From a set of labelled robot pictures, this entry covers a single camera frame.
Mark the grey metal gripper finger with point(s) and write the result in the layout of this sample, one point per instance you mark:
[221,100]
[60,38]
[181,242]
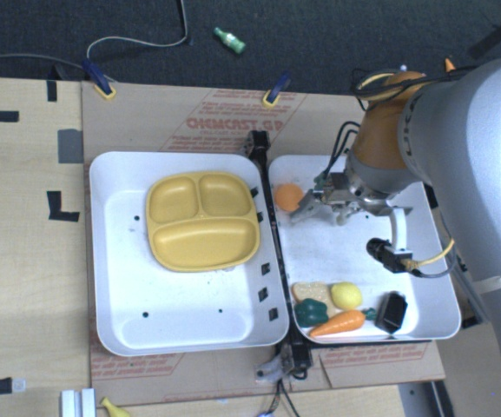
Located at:
[342,215]
[306,207]

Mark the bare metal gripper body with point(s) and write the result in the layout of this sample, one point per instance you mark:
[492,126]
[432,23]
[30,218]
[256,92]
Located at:
[356,196]

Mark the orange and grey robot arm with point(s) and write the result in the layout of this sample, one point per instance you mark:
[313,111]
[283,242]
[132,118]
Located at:
[450,146]

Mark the orange ball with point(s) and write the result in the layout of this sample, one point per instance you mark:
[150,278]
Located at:
[288,197]

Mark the white plastic tray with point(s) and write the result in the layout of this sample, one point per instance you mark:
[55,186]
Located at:
[180,311]
[332,254]

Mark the thin black and white rod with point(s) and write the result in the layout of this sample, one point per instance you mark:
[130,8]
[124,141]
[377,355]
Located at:
[276,237]

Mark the yellow lemon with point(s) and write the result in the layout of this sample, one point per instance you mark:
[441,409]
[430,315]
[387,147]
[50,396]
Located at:
[346,295]

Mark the tan bread slice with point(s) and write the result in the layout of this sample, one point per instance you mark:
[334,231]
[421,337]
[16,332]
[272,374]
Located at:
[308,293]

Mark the green bell pepper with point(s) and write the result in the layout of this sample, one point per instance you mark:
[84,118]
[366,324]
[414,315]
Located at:
[311,313]

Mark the yellow divided plate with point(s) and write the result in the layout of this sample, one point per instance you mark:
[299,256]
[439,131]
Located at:
[202,233]

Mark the orange carrot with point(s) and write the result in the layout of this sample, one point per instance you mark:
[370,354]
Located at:
[339,323]

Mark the black box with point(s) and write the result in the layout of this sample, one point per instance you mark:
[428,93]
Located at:
[391,313]

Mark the brown cardboard board red print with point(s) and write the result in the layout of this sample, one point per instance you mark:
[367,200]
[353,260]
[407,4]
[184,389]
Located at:
[146,120]

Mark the green bottle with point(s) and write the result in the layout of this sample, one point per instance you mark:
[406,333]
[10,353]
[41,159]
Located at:
[229,40]

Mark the yellow banana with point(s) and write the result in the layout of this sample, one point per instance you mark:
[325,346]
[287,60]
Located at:
[115,408]

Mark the black cylinder on white bracket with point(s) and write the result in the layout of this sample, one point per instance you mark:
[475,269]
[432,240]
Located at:
[386,252]

